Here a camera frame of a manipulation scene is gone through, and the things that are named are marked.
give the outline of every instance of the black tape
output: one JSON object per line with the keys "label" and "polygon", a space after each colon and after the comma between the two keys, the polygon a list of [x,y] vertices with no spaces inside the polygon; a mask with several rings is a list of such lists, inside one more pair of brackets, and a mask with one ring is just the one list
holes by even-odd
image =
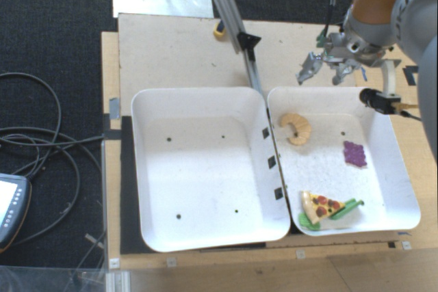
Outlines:
{"label": "black tape", "polygon": [[408,85],[415,86],[417,83],[415,82],[414,73],[418,73],[418,66],[406,66],[403,68],[403,73],[408,82]]}
{"label": "black tape", "polygon": [[283,198],[283,189],[279,187],[278,189],[274,190],[275,199],[279,200],[280,198]]}
{"label": "black tape", "polygon": [[271,156],[268,159],[268,165],[269,165],[269,169],[273,168],[276,165],[275,156]]}
{"label": "black tape", "polygon": [[269,128],[266,127],[263,131],[263,138],[266,139],[269,136]]}
{"label": "black tape", "polygon": [[103,114],[103,135],[106,140],[121,140],[122,131],[119,129],[111,129],[110,114]]}
{"label": "black tape", "polygon": [[142,238],[138,205],[136,156],[132,133],[132,119],[122,117],[122,179],[120,184],[120,253],[154,253]]}

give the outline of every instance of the blue tape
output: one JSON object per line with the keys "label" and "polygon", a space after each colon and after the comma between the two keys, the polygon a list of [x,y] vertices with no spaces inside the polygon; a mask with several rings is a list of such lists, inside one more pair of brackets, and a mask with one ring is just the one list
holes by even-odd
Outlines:
{"label": "blue tape", "polygon": [[364,80],[364,81],[368,81],[367,75],[366,75],[366,73],[365,73],[365,68],[364,68],[364,67],[361,67],[361,71],[362,71],[362,77],[363,77],[363,80]]}

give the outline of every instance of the black clamp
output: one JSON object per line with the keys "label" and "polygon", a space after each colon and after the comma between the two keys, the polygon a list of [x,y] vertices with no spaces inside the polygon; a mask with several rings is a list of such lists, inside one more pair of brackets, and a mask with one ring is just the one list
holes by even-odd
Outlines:
{"label": "black clamp", "polygon": [[359,98],[366,106],[375,109],[381,114],[396,114],[396,108],[393,104],[399,103],[401,98],[398,96],[387,98],[381,94],[382,92],[378,90],[366,88],[361,91]]}
{"label": "black clamp", "polygon": [[254,48],[259,43],[261,38],[253,36],[252,34],[240,32],[237,35],[237,40],[239,40],[240,48],[242,48],[242,50],[248,51],[249,60],[255,62]]}

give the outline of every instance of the croissant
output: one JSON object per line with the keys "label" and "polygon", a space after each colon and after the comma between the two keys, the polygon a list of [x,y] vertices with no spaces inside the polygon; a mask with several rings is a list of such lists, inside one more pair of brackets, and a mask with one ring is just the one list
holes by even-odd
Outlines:
{"label": "croissant", "polygon": [[309,121],[299,114],[285,114],[280,121],[280,126],[291,124],[295,128],[295,135],[289,138],[292,145],[304,145],[310,138],[312,127]]}

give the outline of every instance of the screen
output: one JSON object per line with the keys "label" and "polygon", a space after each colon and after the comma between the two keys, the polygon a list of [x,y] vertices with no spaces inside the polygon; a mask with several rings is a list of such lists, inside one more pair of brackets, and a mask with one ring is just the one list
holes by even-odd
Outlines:
{"label": "screen", "polygon": [[6,212],[14,197],[17,184],[7,183],[0,180],[0,223],[5,219]]}

